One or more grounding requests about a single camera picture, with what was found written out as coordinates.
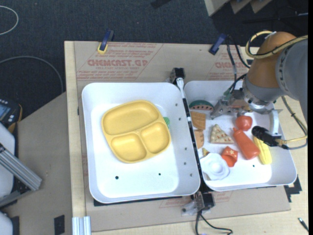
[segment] toy pizza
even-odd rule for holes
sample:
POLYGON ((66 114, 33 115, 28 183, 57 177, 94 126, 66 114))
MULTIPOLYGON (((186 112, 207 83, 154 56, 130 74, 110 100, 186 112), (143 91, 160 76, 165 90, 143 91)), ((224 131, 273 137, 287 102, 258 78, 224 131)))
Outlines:
POLYGON ((215 124, 212 127, 210 135, 211 143, 234 143, 234 140, 231 136, 227 135, 218 124, 215 124))

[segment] red bottle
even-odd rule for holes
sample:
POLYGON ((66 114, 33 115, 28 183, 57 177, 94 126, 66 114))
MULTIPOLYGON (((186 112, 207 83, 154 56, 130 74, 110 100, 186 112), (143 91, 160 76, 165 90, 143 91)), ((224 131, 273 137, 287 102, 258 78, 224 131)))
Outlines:
POLYGON ((236 128, 233 128, 233 130, 233 137, 246 159, 253 159, 260 154, 259 148, 242 130, 236 128))

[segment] white cable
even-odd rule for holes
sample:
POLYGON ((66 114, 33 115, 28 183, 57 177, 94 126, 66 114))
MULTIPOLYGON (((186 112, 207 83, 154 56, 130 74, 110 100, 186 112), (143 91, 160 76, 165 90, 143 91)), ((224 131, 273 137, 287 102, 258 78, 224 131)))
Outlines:
POLYGON ((9 33, 9 32, 12 31, 12 30, 14 30, 14 28, 15 28, 15 27, 18 25, 18 23, 19 23, 19 16, 18 16, 18 14, 15 12, 15 10, 13 10, 13 9, 11 9, 11 8, 9 8, 9 7, 0 5, 0 8, 8 9, 8 10, 12 11, 12 12, 15 14, 15 16, 16 16, 16 23, 15 23, 15 25, 14 25, 12 28, 10 28, 9 30, 0 33, 0 36, 2 36, 2 35, 4 35, 4 34, 6 34, 6 33, 9 33))

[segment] yellow plate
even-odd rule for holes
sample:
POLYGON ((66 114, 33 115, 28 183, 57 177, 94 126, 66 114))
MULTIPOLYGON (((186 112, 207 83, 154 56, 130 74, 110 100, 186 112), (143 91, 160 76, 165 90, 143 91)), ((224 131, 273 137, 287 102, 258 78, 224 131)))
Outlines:
POLYGON ((160 154, 171 135, 157 107, 146 100, 116 106, 104 113, 102 130, 116 157, 136 163, 160 154))

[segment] pen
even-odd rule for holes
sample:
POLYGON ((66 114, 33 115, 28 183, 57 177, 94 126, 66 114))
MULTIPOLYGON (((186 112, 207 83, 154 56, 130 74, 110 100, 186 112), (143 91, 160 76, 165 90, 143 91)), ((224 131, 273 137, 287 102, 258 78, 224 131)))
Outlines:
POLYGON ((303 219, 302 219, 301 217, 298 218, 298 219, 299 219, 301 225, 302 225, 307 231, 309 231, 309 228, 307 227, 307 225, 306 225, 306 223, 303 221, 303 219))

